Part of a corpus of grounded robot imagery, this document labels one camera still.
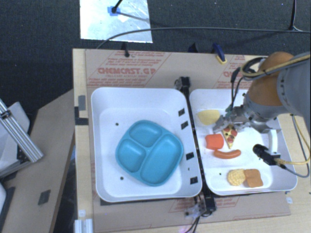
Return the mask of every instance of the blue clip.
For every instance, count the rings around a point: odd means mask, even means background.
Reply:
[[[217,52],[216,59],[221,63],[225,64],[227,62],[225,58],[225,54],[221,46],[219,46],[217,43],[213,43],[213,49]]]
[[[117,8],[117,11],[116,11],[115,13],[112,13],[111,10],[112,10],[113,7],[114,7],[114,6],[107,7],[107,11],[108,11],[108,13],[109,13],[112,17],[117,17],[118,14],[121,13],[121,10],[120,10],[120,8],[118,7],[118,8]]]

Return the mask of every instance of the orange toy food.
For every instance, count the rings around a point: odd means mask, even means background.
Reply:
[[[219,150],[224,146],[224,138],[221,134],[208,134],[205,140],[206,148],[210,150]]]
[[[263,186],[261,175],[258,169],[244,170],[244,174],[249,187]]]
[[[233,158],[238,157],[240,155],[241,155],[240,150],[233,150],[231,152],[222,152],[219,150],[214,151],[214,156],[221,158],[221,159],[233,159]]]

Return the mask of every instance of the black cable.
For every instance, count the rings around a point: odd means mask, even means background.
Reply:
[[[255,71],[253,69],[251,69],[251,67],[257,63],[260,63],[262,60],[265,60],[266,57],[257,57],[255,59],[252,59],[248,62],[246,62],[244,64],[244,66],[242,66],[242,71],[246,72],[246,73],[255,73]]]
[[[231,104],[230,104],[230,110],[233,109],[234,101],[235,101],[235,98],[237,97],[237,93],[238,93],[239,86],[240,86],[240,83],[241,83],[242,79],[243,79],[243,77],[241,77],[239,79],[239,81],[237,83],[237,87],[235,88],[235,92],[233,92],[234,91],[234,82],[231,83]]]
[[[192,233],[195,233],[196,227],[197,227],[198,224],[199,224],[199,220],[200,220],[200,217],[198,217],[198,220],[197,220],[196,223],[195,223],[195,226],[194,226],[194,229],[193,229]]]
[[[271,71],[268,71],[268,72],[267,72],[266,70],[264,70],[264,71],[263,71],[263,72],[264,72],[263,74],[260,74],[260,75],[258,75],[258,76],[254,76],[254,77],[244,77],[244,79],[247,80],[247,81],[257,80],[257,79],[260,79],[260,78],[262,78],[262,77],[264,77],[264,76],[271,75],[272,73],[276,73],[276,72],[282,71],[282,70],[284,70],[284,69],[288,69],[288,68],[295,67],[295,66],[299,65],[301,62],[304,62],[304,61],[307,61],[307,60],[301,60],[301,61],[292,63],[292,64],[287,65],[287,66],[283,66],[283,67],[280,67],[280,68],[277,68],[277,69],[274,69],[274,70],[271,70]]]
[[[212,215],[212,212],[205,212],[205,213],[203,213],[201,216],[202,217],[209,217],[210,215]]]
[[[301,150],[302,150],[302,153],[303,153],[303,156],[305,158],[305,160],[307,160],[307,156],[306,156],[306,152],[303,148],[303,145],[302,145],[302,142],[301,142],[301,138],[300,138],[300,135],[299,135],[299,131],[298,131],[298,128],[297,128],[297,124],[296,124],[296,121],[294,119],[294,115],[292,115],[292,120],[293,120],[293,124],[294,124],[294,128],[295,128],[295,131],[296,131],[296,134],[297,134],[297,137],[298,137],[298,141],[299,141],[299,144],[300,144],[300,147],[301,147]],[[310,168],[309,168],[309,164],[307,163],[307,170],[308,170],[308,173],[306,175],[302,175],[302,174],[299,174],[299,173],[296,173],[292,170],[290,170],[289,168],[287,168],[285,165],[281,165],[280,166],[282,169],[300,177],[300,178],[307,178],[310,176]]]
[[[292,18],[291,18],[291,24],[289,26],[289,30],[297,30],[297,31],[302,31],[294,25],[295,19],[296,19],[296,11],[297,11],[297,0],[294,0],[293,2],[293,13],[292,13]]]
[[[193,224],[191,225],[191,227],[186,231],[186,232],[184,232],[184,233],[189,233],[192,229],[193,229],[193,227],[195,227],[195,229],[196,229],[196,226],[198,225],[198,223],[199,223],[199,219],[200,219],[200,217],[197,217],[196,219],[195,219],[195,221],[193,222]]]
[[[228,31],[251,31],[251,32],[274,32],[274,33],[311,33],[309,31],[290,31],[290,30],[266,30],[266,29],[241,29],[241,28],[221,28],[221,27],[170,27],[170,28],[153,28],[153,29],[140,29],[133,30],[128,32],[123,32],[116,34],[107,40],[103,41],[98,45],[96,49],[99,49],[102,45],[106,44],[108,41],[117,38],[122,35],[131,34],[131,33],[139,33],[146,31],[161,31],[161,30],[228,30]]]

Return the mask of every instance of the yellow cable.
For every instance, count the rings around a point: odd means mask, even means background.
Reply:
[[[282,67],[285,67],[285,66],[288,66],[288,65],[291,65],[291,64],[294,64],[294,63],[297,63],[297,62],[300,62],[300,61],[304,61],[304,60],[307,60],[310,58],[310,54],[308,55],[305,55],[305,56],[302,56],[302,57],[299,57],[299,58],[296,58],[296,59],[293,59],[293,60],[289,60],[285,63],[282,63],[282,64],[279,64],[277,66],[274,66],[274,67],[271,67],[269,69],[266,69],[265,72],[264,71],[258,71],[258,72],[255,72],[255,73],[247,73],[243,70],[244,66],[241,68],[240,72],[242,73],[243,76],[245,77],[249,77],[249,78],[254,78],[254,77],[257,77],[259,75],[262,75],[262,74],[265,74],[267,72],[270,72],[270,71],[273,71],[273,70],[276,70],[276,69],[280,69]]]
[[[279,159],[279,158],[275,158],[275,159],[274,159],[275,162],[276,162],[277,164],[279,164],[279,165],[284,165],[284,164],[290,164],[290,165],[304,165],[304,164],[307,164],[307,163],[310,161],[310,159],[311,159],[311,149],[310,149],[310,146],[308,145],[306,138],[305,138],[304,135],[302,134],[302,131],[301,131],[301,129],[300,129],[300,127],[299,127],[299,125],[298,125],[298,123],[297,123],[295,117],[294,117],[294,120],[295,120],[296,126],[297,126],[297,128],[298,128],[299,134],[301,135],[303,141],[305,142],[305,144],[306,144],[307,147],[308,147],[308,150],[309,150],[309,158],[308,158],[306,161],[304,161],[304,162],[292,162],[292,161],[285,161],[285,160],[282,160],[282,159]]]

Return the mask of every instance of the wire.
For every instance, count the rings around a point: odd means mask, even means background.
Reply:
[[[202,216],[202,217],[208,217],[208,216],[210,216],[210,215],[212,215],[212,212],[209,212],[209,213],[208,213],[208,212],[206,211],[206,212],[203,213],[201,216]]]
[[[195,232],[196,227],[198,226],[199,220],[200,220],[200,217],[197,217],[195,221],[193,222],[193,224],[191,225],[191,227],[184,233],[189,233],[193,229],[193,227],[194,227],[194,230],[192,232]]]
[[[286,166],[281,166],[281,168],[283,168],[286,171],[289,171],[290,173],[292,173],[292,174],[294,174],[294,175],[296,175],[296,176],[298,176],[300,178],[307,178],[307,177],[310,176],[310,168],[309,168],[308,165],[307,165],[308,173],[306,175],[302,175],[302,174],[296,173],[296,172],[290,170],[289,168],[287,168]]]
[[[294,115],[292,115],[292,119],[293,119],[293,124],[294,124],[294,128],[295,128],[295,131],[296,131],[296,134],[297,134],[297,137],[298,137],[298,140],[299,140],[299,144],[300,144],[300,147],[302,149],[302,153],[305,157],[305,161],[304,162],[292,162],[292,161],[285,161],[285,160],[282,160],[282,159],[279,159],[279,158],[275,158],[275,162],[280,166],[280,165],[285,165],[285,164],[290,164],[290,165],[304,165],[304,164],[307,164],[307,167],[308,167],[308,176],[310,174],[310,171],[309,171],[309,161],[310,161],[310,158],[311,158],[311,150],[310,150],[310,146],[308,145],[307,143],[307,140],[305,139],[305,137],[303,136],[302,134],[302,131],[296,121],[296,118],[294,117]],[[303,145],[302,145],[302,142],[301,142],[301,139],[300,139],[300,135],[302,136],[305,144],[307,145],[308,147],[308,150],[309,150],[309,158],[307,159],[306,157],[306,153],[305,153],[305,150],[303,148]]]
[[[295,22],[295,19],[296,19],[296,11],[297,11],[297,0],[294,0],[293,6],[294,6],[294,14],[293,14],[293,18],[292,18],[292,23],[293,24],[291,26],[292,26],[293,29],[295,29],[297,31],[302,31],[302,30],[296,28],[296,26],[294,26],[294,22]]]
[[[259,78],[261,78],[263,76],[266,76],[266,75],[269,75],[269,74],[281,71],[282,69],[289,68],[290,67],[289,65],[295,65],[298,62],[302,62],[302,61],[305,61],[305,60],[308,60],[308,59],[310,59],[310,54],[301,56],[301,57],[296,58],[296,59],[289,60],[289,61],[287,61],[285,63],[282,63],[282,64],[276,65],[274,67],[268,68],[265,71],[258,71],[258,72],[255,72],[255,73],[249,73],[249,72],[245,71],[245,67],[248,64],[248,62],[246,62],[243,65],[243,67],[241,68],[241,73],[242,73],[242,75],[245,78],[250,78],[251,80],[259,79]]]
[[[234,95],[233,95],[233,86],[234,86],[234,82],[232,83],[231,85],[231,110],[233,109],[233,105],[234,105],[234,101],[235,101],[235,98],[237,97],[237,93],[238,93],[238,90],[239,90],[239,86],[240,86],[240,83],[242,81],[243,77],[241,77],[237,83],[237,87],[235,88],[235,92],[234,92]]]
[[[140,29],[127,31],[123,33],[116,34],[107,40],[103,41],[97,46],[96,49],[99,49],[102,45],[106,44],[108,41],[117,38],[122,35],[131,34],[131,33],[140,33],[146,31],[162,31],[162,30],[228,30],[228,31],[250,31],[250,32],[273,32],[273,33],[311,33],[310,31],[291,31],[291,30],[266,30],[266,29],[241,29],[241,28],[221,28],[221,27],[167,27],[167,28],[152,28],[152,29]]]

